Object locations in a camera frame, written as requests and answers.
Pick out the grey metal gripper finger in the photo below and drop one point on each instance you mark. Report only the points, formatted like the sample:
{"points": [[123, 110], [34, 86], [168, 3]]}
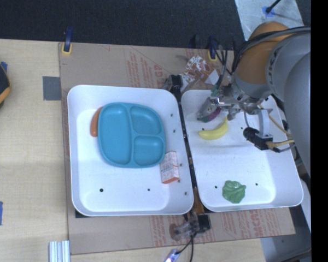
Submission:
{"points": [[231, 115], [206, 108]]}

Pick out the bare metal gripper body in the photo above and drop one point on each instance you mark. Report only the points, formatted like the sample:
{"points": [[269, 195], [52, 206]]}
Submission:
{"points": [[235, 101]]}

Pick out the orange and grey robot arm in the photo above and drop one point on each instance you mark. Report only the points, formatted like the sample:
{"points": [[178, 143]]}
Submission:
{"points": [[287, 72]]}

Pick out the purple and green eggplant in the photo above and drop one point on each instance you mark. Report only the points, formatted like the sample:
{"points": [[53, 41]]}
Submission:
{"points": [[215, 114]]}

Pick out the yellow banana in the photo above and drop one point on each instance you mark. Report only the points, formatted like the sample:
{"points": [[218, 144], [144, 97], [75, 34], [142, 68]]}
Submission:
{"points": [[211, 134]]}

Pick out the thin black rod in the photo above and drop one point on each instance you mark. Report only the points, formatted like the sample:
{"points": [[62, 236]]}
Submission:
{"points": [[187, 143]]}

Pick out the white and brown printed packet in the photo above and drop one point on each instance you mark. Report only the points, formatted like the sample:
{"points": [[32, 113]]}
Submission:
{"points": [[196, 67]]}

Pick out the white plastic tray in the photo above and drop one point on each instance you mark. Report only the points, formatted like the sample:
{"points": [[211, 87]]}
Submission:
{"points": [[235, 162], [125, 190]]}

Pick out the orange and white carton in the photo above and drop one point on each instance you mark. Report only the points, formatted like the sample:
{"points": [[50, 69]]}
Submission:
{"points": [[169, 168]]}

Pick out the green lettuce leaf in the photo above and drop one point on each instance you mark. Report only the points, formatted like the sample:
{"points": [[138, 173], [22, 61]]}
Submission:
{"points": [[233, 192]]}

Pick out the blue divided plate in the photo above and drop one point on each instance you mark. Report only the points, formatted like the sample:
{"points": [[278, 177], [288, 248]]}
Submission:
{"points": [[117, 135]]}

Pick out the orange sausage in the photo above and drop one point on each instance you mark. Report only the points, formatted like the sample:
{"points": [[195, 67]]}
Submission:
{"points": [[94, 125]]}

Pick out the brown cardboard board, red print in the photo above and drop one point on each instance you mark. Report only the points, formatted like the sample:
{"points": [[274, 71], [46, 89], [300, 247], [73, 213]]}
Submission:
{"points": [[98, 64]]}

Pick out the black cylinder on white bracket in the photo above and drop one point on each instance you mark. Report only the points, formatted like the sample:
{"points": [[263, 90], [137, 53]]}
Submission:
{"points": [[262, 142]]}

